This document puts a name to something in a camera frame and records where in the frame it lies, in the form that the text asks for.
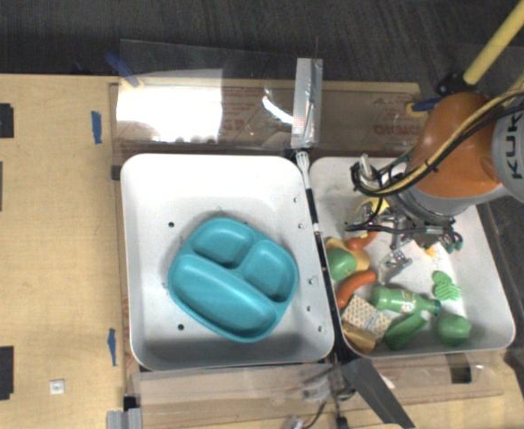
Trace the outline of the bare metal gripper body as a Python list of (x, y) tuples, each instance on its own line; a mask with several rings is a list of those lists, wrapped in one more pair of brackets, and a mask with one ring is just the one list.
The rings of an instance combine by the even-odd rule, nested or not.
[(455, 220), (450, 216), (415, 214), (388, 207), (369, 218), (365, 222), (365, 229), (391, 234), (391, 249), (401, 248), (414, 241), (423, 249), (441, 244), (446, 251), (454, 251), (458, 249), (458, 232), (454, 230), (454, 223)]

